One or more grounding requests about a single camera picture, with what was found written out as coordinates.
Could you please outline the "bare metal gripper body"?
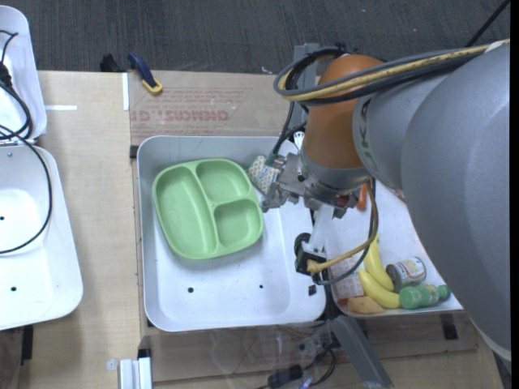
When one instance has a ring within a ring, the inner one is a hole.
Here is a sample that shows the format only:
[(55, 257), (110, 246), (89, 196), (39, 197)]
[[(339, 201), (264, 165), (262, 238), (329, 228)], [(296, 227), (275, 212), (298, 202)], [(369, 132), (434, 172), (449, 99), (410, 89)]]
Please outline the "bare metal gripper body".
[(327, 204), (334, 208), (336, 218), (342, 218), (358, 204), (363, 184), (363, 167), (335, 169), (318, 165), (305, 152), (289, 153), (277, 177), (282, 203), (302, 199), (304, 206), (315, 212)]

